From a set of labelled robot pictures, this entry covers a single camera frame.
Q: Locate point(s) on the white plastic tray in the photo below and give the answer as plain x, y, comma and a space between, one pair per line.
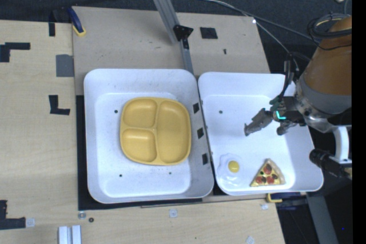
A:
108, 137
257, 88

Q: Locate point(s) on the yellow divided plate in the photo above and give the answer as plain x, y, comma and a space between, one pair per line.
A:
168, 134

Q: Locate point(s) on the black cylinder on white bracket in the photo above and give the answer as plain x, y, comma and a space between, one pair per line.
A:
328, 161

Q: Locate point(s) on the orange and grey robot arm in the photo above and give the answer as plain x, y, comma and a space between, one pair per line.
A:
328, 71

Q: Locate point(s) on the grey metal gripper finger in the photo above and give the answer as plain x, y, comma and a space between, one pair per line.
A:
283, 129
258, 121

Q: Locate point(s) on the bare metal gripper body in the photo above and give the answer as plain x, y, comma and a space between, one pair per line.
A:
294, 112

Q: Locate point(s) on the brown cardboard board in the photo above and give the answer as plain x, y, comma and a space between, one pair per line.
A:
128, 43

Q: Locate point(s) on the white and yellow fried egg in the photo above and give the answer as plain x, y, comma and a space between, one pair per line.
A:
233, 166

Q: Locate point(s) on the yellow pizza slice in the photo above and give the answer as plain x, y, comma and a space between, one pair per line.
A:
267, 175

